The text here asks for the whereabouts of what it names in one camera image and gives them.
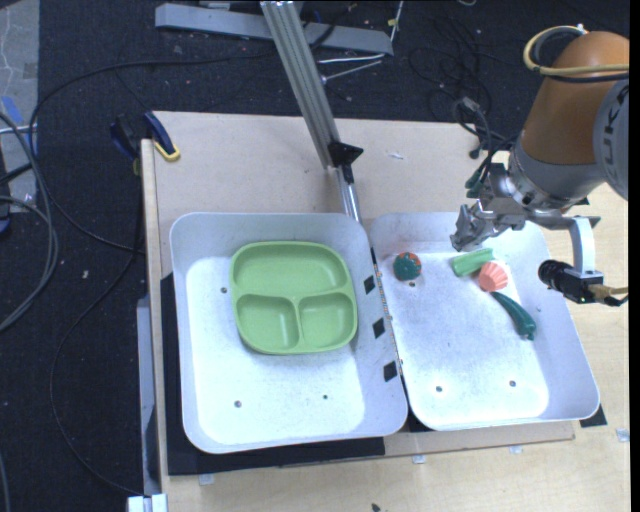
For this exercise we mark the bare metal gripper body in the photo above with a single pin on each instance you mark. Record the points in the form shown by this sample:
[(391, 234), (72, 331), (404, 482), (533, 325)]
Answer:
[(502, 200)]

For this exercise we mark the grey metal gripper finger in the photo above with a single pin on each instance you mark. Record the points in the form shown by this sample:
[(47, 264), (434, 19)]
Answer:
[(462, 231), (486, 232)]

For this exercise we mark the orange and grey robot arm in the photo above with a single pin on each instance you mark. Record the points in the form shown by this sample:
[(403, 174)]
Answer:
[(565, 115)]

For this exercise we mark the light green celery stick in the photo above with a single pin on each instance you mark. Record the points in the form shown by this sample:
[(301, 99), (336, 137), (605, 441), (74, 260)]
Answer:
[(470, 263)]

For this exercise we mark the orange toy cupcake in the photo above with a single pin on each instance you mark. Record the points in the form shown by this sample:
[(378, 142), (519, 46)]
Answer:
[(494, 277)]

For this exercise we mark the green and orange round toy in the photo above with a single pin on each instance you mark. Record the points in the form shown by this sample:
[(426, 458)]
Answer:
[(406, 266)]

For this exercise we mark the dark green toy pepper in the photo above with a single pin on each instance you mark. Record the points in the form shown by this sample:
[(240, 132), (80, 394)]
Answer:
[(517, 314)]

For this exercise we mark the thin black and white rod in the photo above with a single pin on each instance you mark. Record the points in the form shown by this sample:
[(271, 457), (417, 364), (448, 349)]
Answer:
[(386, 310)]

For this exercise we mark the white plastic tray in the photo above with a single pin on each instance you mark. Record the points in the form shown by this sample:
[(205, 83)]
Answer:
[(465, 355), (280, 395)]

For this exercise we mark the green divided plate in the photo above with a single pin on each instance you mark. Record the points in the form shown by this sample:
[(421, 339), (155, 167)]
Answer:
[(290, 280)]

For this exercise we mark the pale wood board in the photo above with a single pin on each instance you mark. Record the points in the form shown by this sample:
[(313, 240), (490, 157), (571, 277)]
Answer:
[(250, 165)]

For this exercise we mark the black cylinder on white bracket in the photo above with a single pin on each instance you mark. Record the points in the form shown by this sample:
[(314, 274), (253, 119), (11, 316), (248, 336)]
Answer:
[(567, 280)]

